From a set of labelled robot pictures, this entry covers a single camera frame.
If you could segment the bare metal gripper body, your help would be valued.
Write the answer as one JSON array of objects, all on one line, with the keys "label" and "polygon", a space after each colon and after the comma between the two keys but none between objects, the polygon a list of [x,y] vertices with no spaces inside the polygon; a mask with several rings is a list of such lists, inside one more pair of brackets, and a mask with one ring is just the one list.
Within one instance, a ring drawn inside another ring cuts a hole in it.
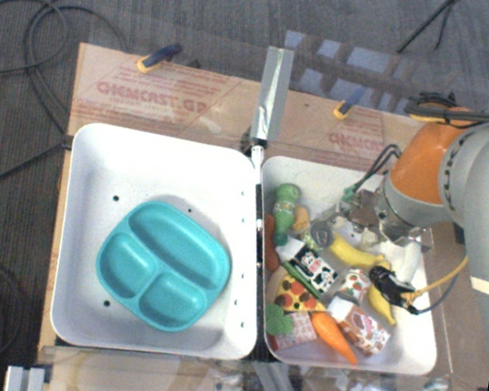
[{"label": "bare metal gripper body", "polygon": [[358,190],[344,214],[351,223],[376,232],[382,239],[397,246],[418,243],[423,251],[430,251],[434,246],[429,238],[423,237],[427,229],[401,219],[380,191]]}]

